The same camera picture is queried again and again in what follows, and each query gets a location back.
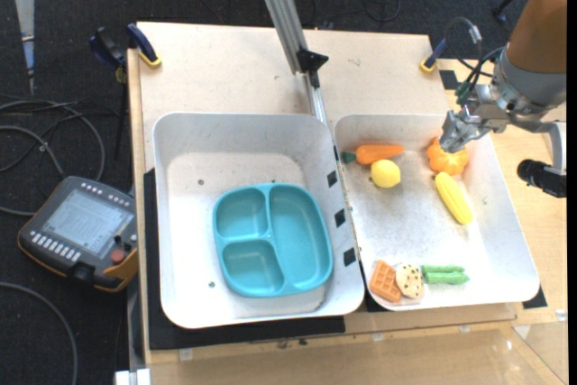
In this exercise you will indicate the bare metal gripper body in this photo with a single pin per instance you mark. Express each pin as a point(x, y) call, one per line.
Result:
point(489, 110)

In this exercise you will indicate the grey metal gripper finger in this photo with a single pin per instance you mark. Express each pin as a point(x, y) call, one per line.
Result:
point(448, 131)
point(464, 135)

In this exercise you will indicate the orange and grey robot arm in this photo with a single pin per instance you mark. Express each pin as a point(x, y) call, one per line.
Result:
point(538, 31)

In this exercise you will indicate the orange pumpkin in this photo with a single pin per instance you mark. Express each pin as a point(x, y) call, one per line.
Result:
point(446, 162)

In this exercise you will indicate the yellow corn cob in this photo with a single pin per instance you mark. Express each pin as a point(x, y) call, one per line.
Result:
point(454, 198)

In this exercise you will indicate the orange carrot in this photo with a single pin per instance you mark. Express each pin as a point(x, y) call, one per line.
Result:
point(378, 152)

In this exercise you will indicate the yellow lemon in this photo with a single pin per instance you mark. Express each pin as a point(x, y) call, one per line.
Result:
point(386, 173)

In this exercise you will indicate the white plastic tray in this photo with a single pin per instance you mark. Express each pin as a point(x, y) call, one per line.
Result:
point(405, 230)
point(189, 212)

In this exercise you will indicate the green bean pod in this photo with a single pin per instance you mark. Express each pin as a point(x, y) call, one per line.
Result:
point(448, 278)
point(444, 269)

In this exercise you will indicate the beige chocolate chip biscuit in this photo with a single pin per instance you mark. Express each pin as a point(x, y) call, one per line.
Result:
point(410, 281)

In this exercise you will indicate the orange waffle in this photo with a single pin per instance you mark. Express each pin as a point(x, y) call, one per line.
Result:
point(384, 281)

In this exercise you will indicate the blue divided plate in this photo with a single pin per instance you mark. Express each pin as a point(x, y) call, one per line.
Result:
point(293, 216)

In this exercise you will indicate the pale wood board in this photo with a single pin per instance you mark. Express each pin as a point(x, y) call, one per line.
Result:
point(225, 67)

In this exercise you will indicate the black cylinder on white bracket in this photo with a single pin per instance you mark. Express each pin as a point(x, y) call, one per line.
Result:
point(543, 178)

